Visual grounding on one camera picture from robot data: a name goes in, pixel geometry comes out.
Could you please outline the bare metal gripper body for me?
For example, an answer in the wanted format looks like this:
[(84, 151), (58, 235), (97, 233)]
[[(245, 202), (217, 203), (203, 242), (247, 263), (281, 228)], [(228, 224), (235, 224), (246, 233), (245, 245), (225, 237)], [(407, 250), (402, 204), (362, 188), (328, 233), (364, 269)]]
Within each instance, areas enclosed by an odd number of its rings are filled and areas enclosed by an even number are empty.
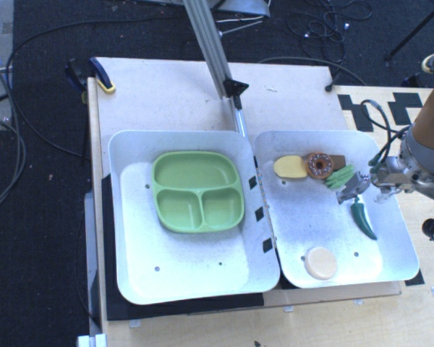
[(412, 157), (387, 157), (370, 167), (372, 183), (384, 192), (418, 192), (434, 200), (434, 172)]

